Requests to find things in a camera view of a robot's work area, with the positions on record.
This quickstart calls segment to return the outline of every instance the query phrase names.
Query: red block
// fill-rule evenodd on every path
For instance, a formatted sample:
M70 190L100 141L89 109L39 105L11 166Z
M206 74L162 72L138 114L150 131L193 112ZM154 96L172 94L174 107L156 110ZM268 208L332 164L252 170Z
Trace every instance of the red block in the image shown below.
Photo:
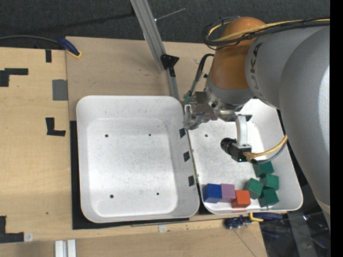
M236 190L236 199L231 202L232 208L246 208L251 204L248 190Z

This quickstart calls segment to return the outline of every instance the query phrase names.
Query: cube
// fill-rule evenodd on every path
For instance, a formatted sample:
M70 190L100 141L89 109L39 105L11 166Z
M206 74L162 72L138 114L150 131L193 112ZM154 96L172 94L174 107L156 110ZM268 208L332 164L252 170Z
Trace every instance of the cube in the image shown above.
M253 178L250 178L244 187L245 190L248 190L250 193L250 198L257 199L260 197L263 190L263 183Z
M203 199L206 203L218 203L222 198L221 186L217 184L207 184L203 188Z
M279 189L279 177L276 175L267 173L260 181L265 188L274 188L276 191Z
M271 162L264 164L253 164L253 170L255 171L256 177L264 177L267 173L272 174L274 168Z
M246 208L251 204L250 193L247 190L236 190L236 199L231 202L232 208Z
M274 188L266 188L262 190L261 196L258 198L261 207L271 206L279 202L279 198Z
M220 184L222 199L220 202L231 203L236 199L235 185L233 184Z

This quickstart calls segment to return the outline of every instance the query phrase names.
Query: blue block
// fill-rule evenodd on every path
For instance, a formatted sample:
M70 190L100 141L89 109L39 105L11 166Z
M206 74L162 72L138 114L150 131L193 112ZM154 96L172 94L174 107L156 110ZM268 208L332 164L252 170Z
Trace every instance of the blue block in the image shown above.
M203 199L206 203L218 203L222 199L221 185L207 184L204 186Z

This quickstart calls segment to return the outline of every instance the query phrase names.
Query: white tray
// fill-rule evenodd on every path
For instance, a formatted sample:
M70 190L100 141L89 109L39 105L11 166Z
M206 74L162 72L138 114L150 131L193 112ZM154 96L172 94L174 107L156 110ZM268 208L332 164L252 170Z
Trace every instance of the white tray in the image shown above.
M240 111L243 115L252 115L247 122L248 144L252 152L263 152L276 146L284 137L276 109L269 107L258 99L250 100ZM188 131L193 150L194 164L201 192L208 183L234 184L236 190L244 189L245 182L256 177L250 162L236 162L220 147L223 138L237 138L235 122L220 119L199 125ZM251 199L246 208L232 208L230 203L206 203L208 211L218 215L259 211L290 211L302 206L303 195L296 176L288 148L272 160L274 175L279 176L277 195L279 202L273 206L263 207L258 200Z
M81 209L92 222L184 218L199 208L183 109L170 96L77 104Z

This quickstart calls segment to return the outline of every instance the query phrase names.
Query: green block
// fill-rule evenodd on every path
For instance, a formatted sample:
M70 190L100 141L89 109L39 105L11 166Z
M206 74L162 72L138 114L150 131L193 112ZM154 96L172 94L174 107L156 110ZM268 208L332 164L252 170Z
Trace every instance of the green block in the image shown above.
M253 164L253 170L255 171L256 177L264 177L267 173L271 174L274 172L274 168L271 162L265 164Z
M274 188L265 188L264 190L262 190L262 194L258 198L258 202L261 207L271 206L279 202L277 192Z
M267 173L260 179L265 188L274 188L276 191L279 189L279 177Z
M257 199L262 193L263 183L250 178L250 180L246 182L244 189L249 191L250 198Z

